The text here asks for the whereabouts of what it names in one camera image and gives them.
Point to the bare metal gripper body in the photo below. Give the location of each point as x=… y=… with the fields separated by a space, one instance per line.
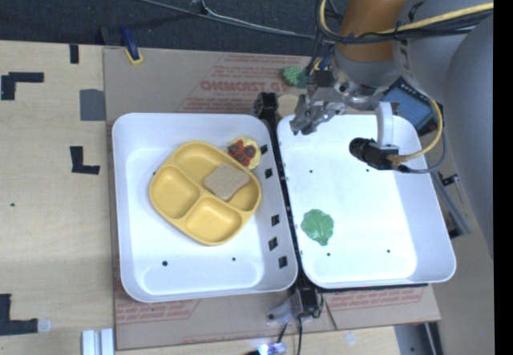
x=340 y=95

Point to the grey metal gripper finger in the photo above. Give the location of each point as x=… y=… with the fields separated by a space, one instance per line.
x=300 y=119
x=320 y=115

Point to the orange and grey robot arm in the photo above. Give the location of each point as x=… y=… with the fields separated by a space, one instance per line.
x=441 y=65

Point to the green dotted toy food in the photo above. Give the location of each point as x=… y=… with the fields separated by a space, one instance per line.
x=293 y=76

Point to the yellow and red pizza slice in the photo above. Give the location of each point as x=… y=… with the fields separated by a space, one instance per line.
x=245 y=153

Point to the thin black and white rod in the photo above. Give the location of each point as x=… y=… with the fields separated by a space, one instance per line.
x=285 y=193

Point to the tan bread slice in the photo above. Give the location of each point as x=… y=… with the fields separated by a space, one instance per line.
x=225 y=182

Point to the green lettuce leaf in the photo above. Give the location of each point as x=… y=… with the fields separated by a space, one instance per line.
x=317 y=226

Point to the white plastic tray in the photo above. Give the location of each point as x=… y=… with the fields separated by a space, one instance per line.
x=192 y=265
x=372 y=217

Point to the brown cardboard board red print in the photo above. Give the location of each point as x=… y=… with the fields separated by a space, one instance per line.
x=168 y=81

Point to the yellow divided plate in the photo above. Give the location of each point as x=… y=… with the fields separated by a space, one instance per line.
x=176 y=193

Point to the black cylinder on white bracket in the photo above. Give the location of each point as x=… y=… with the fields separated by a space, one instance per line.
x=370 y=151

